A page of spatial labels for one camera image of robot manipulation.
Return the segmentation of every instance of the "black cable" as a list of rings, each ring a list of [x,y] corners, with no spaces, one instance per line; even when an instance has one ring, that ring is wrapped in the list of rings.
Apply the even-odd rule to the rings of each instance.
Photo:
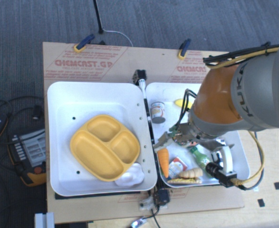
[[[277,47],[279,47],[279,44],[271,46],[270,43],[265,43],[264,45],[262,45],[260,47],[247,48],[247,49],[238,50],[238,51],[234,51],[234,52],[229,52],[229,53],[218,55],[218,56],[204,57],[203,62],[206,65],[208,65],[208,64],[214,63],[214,62],[226,61],[228,58],[234,59],[236,57],[243,56],[243,55],[246,55],[246,54],[249,54],[249,53],[254,53],[254,52],[262,51],[262,50],[267,51],[267,49],[277,48]]]
[[[5,169],[5,170],[7,170],[7,171],[13,172],[13,173],[15,174],[16,171],[15,171],[14,168],[9,168],[9,167],[7,167],[7,166],[5,166],[5,165],[3,165],[3,164],[1,163],[1,161],[2,161],[2,160],[4,159],[4,157],[7,156],[7,155],[8,155],[8,151],[6,151],[6,152],[3,154],[3,156],[1,156],[1,158],[0,158],[0,167],[3,168],[3,169]]]
[[[10,111],[6,114],[6,116],[9,118],[12,115],[12,111],[13,111],[13,107],[12,107],[11,103],[7,100],[0,100],[0,102],[4,102],[3,104],[0,105],[0,107],[3,105],[8,105]]]
[[[154,213],[153,213],[153,210],[151,210],[151,212],[152,212],[152,215],[153,215],[153,218],[154,218],[154,220],[155,220],[155,223],[156,223],[157,227],[158,227],[158,228],[161,228],[161,227],[159,226],[157,220],[156,220],[156,217],[155,217],[156,213],[154,214]]]
[[[38,136],[40,136],[44,133],[45,133],[45,131],[42,131],[38,134],[35,134],[34,136],[31,136],[31,137],[28,137],[28,138],[25,138],[25,139],[19,139],[19,140],[11,141],[11,142],[2,142],[2,143],[0,143],[0,145],[10,145],[10,144],[15,144],[15,143],[20,143],[22,141],[26,141],[26,140],[29,140],[29,139],[36,138],[36,137],[38,137]]]
[[[257,132],[254,132],[254,135],[255,135],[256,139],[258,139]],[[262,154],[261,154],[260,149],[259,149],[259,154],[260,154],[260,160],[261,160],[261,162],[262,162]],[[261,183],[261,181],[262,181],[262,179],[263,179],[263,176],[264,176],[264,169],[263,169],[262,172],[261,172],[261,175],[260,175],[259,180],[258,180],[257,183],[254,184],[252,187],[247,188],[247,187],[245,187],[244,185],[239,185],[239,186],[237,186],[237,187],[238,187],[239,189],[245,190],[245,191],[247,191],[247,190],[252,190],[252,189],[256,188],[257,186],[259,186],[259,184]]]
[[[5,185],[4,179],[2,178],[1,175],[0,175],[0,182],[1,182],[2,186],[4,187],[4,191],[5,191],[5,194],[7,196],[8,203],[10,203],[9,191],[8,191],[8,189]],[[10,206],[9,206],[9,212],[8,212],[8,215],[7,215],[7,219],[6,219],[6,222],[5,222],[5,227],[7,227],[7,225],[8,225],[9,218],[10,218]]]
[[[229,65],[224,66],[224,67],[231,67],[231,66],[234,66],[234,65],[238,65],[238,64],[240,64],[240,63],[247,62],[247,61],[249,61],[250,59],[252,59],[252,57],[246,58],[246,59],[244,59],[244,60],[242,60],[242,61],[238,61],[238,62],[236,62],[236,63],[229,64]]]
[[[99,16],[97,0],[93,0],[93,3],[94,3],[95,12],[96,12],[97,22],[98,22],[98,28],[99,28],[98,32],[99,32],[99,34],[102,34],[104,30],[103,30],[102,25],[101,25],[101,19],[100,19],[100,16]]]
[[[22,98],[35,98],[35,99],[44,100],[44,98],[41,97],[41,96],[36,96],[36,95],[22,95],[22,96],[17,96],[17,97],[11,98],[11,99],[9,99],[8,101],[19,100],[19,99],[22,99]]]
[[[155,217],[155,216],[158,214],[159,210],[160,210],[160,206],[157,205],[157,206],[156,206],[156,212],[154,213],[154,212],[153,212],[153,209],[152,209],[152,210],[151,210],[152,215],[151,215],[151,216],[148,216],[148,217],[143,217],[143,219],[149,219],[149,218]]]
[[[181,123],[181,120],[183,119],[184,115],[189,110],[189,108],[188,108],[189,96],[192,96],[193,98],[196,98],[197,94],[190,89],[185,90],[185,93],[183,95],[183,103],[182,103],[181,113],[180,113],[179,119],[178,119],[177,123],[175,124],[175,126],[178,126]]]
[[[4,208],[2,208],[2,209],[0,210],[0,213],[2,213],[3,211],[5,211],[6,209],[9,209],[9,208],[10,208],[11,206],[13,206],[13,205],[20,204],[20,203],[23,203],[23,202],[28,201],[28,200],[39,200],[39,201],[45,202],[44,199],[38,199],[38,198],[36,198],[36,199],[35,199],[35,198],[21,199],[21,200],[19,200],[19,201],[10,203],[9,205],[7,205],[7,206],[5,206]]]

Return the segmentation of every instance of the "green bottle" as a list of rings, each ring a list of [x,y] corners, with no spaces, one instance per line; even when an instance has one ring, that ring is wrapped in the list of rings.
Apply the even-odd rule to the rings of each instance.
[[[200,166],[200,168],[202,168],[203,170],[205,170],[206,165],[211,162],[211,160],[209,159],[209,157],[201,152],[198,151],[197,147],[194,146],[190,149],[190,152],[194,155],[197,164]]]

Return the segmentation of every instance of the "electric cable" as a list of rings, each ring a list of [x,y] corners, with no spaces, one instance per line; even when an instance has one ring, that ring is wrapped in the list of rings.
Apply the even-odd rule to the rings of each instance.
[[[12,122],[13,118],[16,117],[18,114],[20,114],[22,111],[25,111],[25,110],[28,110],[28,109],[33,109],[33,107],[25,107],[25,108],[22,108],[20,109],[19,111],[17,111],[14,115],[11,116],[11,119],[9,121],[9,124]],[[29,139],[32,139],[32,138],[36,138],[40,135],[42,135],[43,133],[45,133],[45,131],[41,131],[39,132],[38,134],[35,134],[34,136],[31,136],[29,138],[25,138],[25,139],[19,139],[19,140],[15,140],[15,141],[11,141],[11,142],[0,142],[0,145],[10,145],[10,144],[16,144],[16,143],[20,143],[22,141],[26,141],[26,140],[29,140]]]
[[[2,186],[4,187],[4,191],[5,191],[5,194],[6,194],[6,196],[7,196],[8,203],[10,203],[9,191],[8,191],[8,189],[7,189],[6,185],[5,185],[4,179],[2,178],[1,175],[0,175],[0,182],[1,182]],[[9,208],[9,212],[8,212],[7,219],[6,219],[6,222],[5,222],[5,228],[7,227],[7,225],[8,225],[8,220],[9,220],[9,218],[10,218],[10,207],[8,207],[8,208]]]
[[[1,163],[1,161],[2,161],[2,160],[4,159],[4,157],[6,157],[7,155],[8,155],[8,152],[5,152],[5,153],[3,154],[3,156],[1,156],[1,158],[0,158],[0,167],[15,174],[15,173],[16,173],[16,170],[15,170],[14,168],[9,168],[9,167],[7,167],[7,166],[5,166],[5,165],[3,165],[3,164]]]
[[[255,179],[259,174],[261,174],[264,170],[264,151],[262,149],[262,146],[260,145],[260,142],[258,141],[258,139],[254,136],[253,133],[251,133],[250,131],[248,131],[248,133],[251,135],[251,137],[254,139],[254,141],[256,142],[257,144],[257,147],[258,147],[258,150],[259,150],[259,154],[260,154],[260,160],[261,160],[261,166],[259,168],[259,170],[254,174],[252,175],[250,178],[248,179],[245,179],[245,180],[241,180],[241,179],[238,179],[238,178],[232,178],[231,179],[231,182],[236,186],[241,186],[246,183],[246,182],[249,182],[249,181],[252,181],[253,179]]]
[[[159,206],[159,205],[156,205],[155,207],[156,207],[156,212],[155,212],[155,213],[153,212],[153,209],[151,209],[152,215],[147,216],[147,217],[143,217],[142,219],[154,218],[154,220],[155,220],[155,222],[156,222],[156,224],[157,224],[157,227],[160,228],[160,226],[159,226],[159,224],[158,224],[158,222],[157,222],[157,220],[156,220],[156,215],[158,214],[158,212],[159,212],[159,210],[160,210],[160,206]]]
[[[35,98],[35,99],[44,100],[43,97],[37,96],[37,95],[21,95],[21,96],[17,96],[17,97],[11,98],[8,101],[10,102],[10,101],[19,100],[19,99],[22,99],[22,98]]]
[[[11,103],[7,100],[0,100],[0,102],[3,102],[3,104],[1,104],[0,107],[3,105],[7,105],[9,107],[10,111],[6,114],[6,116],[9,118],[13,112],[13,107],[12,107]]]
[[[254,132],[254,136],[255,136],[256,139],[258,139],[257,133],[256,133],[256,132]],[[261,154],[260,149],[259,149],[259,155],[260,155],[260,161],[261,161],[261,163],[262,163],[262,154]],[[260,174],[260,178],[259,178],[259,180],[256,182],[256,184],[254,184],[253,186],[251,186],[251,187],[249,187],[249,188],[248,188],[248,187],[245,187],[244,185],[240,185],[240,186],[238,186],[238,188],[241,189],[241,190],[252,190],[252,189],[256,188],[257,186],[259,186],[259,184],[261,183],[263,177],[264,177],[264,168],[262,169],[261,174]]]
[[[181,113],[180,113],[179,119],[178,119],[177,123],[175,124],[175,126],[178,126],[181,123],[181,120],[183,119],[184,115],[188,111],[189,96],[196,98],[197,94],[190,89],[185,90],[185,93],[183,95]]]
[[[271,46],[269,42],[261,47],[253,47],[244,50],[229,52],[218,56],[209,56],[203,58],[203,62],[210,69],[217,69],[220,67],[230,67],[232,65],[240,64],[249,60],[250,58],[267,55],[269,53],[277,52],[279,44]]]
[[[131,46],[133,47],[132,41],[131,41],[130,38],[129,38],[128,36],[126,36],[124,33],[119,32],[119,31],[114,31],[114,30],[105,30],[105,29],[103,29],[103,31],[105,31],[105,32],[107,32],[107,33],[117,33],[117,34],[123,35],[125,38],[127,38],[127,40],[130,42]]]
[[[2,208],[0,210],[0,213],[2,213],[3,211],[9,209],[11,206],[14,206],[14,205],[17,205],[17,204],[20,204],[20,203],[23,203],[23,202],[26,202],[26,201],[29,201],[29,200],[35,200],[35,201],[41,201],[41,202],[45,202],[44,199],[38,199],[38,198],[26,198],[26,199],[21,199],[19,201],[16,201],[16,202],[13,202],[13,203],[10,203],[9,205],[6,205],[4,208]]]

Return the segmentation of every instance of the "yellow cable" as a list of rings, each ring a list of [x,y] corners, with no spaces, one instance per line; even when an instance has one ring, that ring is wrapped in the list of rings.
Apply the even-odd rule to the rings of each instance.
[[[266,53],[276,52],[276,51],[278,51],[278,49],[279,49],[279,47],[275,47],[275,48],[269,48],[269,49],[267,49],[267,51],[266,50],[261,50],[261,51],[252,52],[252,53],[249,53],[249,54],[239,56],[235,59],[220,62],[220,63],[218,63],[214,66],[207,66],[207,67],[210,68],[210,69],[217,69],[217,68],[220,68],[220,67],[225,67],[225,66],[228,66],[230,64],[236,63],[238,61],[241,61],[241,60],[244,60],[244,59],[247,59],[247,58],[250,58],[250,57],[256,57],[256,56],[263,55],[263,54],[266,54]]]
[[[249,134],[251,135],[251,137],[254,139],[255,143],[257,144],[258,146],[258,149],[260,151],[260,155],[261,155],[261,166],[259,168],[259,170],[253,175],[251,176],[250,178],[246,179],[246,180],[241,180],[241,179],[238,179],[238,178],[232,178],[231,179],[231,182],[235,185],[235,186],[240,186],[240,185],[243,185],[244,183],[246,182],[249,182],[249,181],[252,181],[253,179],[255,179],[257,176],[260,175],[260,173],[262,172],[262,170],[264,169],[264,151],[262,150],[262,147],[259,143],[259,141],[257,140],[257,138],[254,136],[253,133],[249,132]]]

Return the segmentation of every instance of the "gray carpet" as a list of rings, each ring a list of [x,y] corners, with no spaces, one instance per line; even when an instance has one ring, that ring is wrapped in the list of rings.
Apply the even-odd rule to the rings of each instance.
[[[97,0],[103,29],[126,34],[135,47],[177,49],[190,38],[191,50],[234,51],[270,41],[279,44],[279,0]],[[42,42],[130,46],[117,33],[98,34],[93,0],[0,0],[0,100],[43,96]],[[36,98],[13,102],[14,112]],[[7,112],[5,105],[0,111]],[[31,126],[30,111],[19,114],[7,134]],[[34,227],[46,212],[45,185],[26,187],[0,145],[0,228]]]

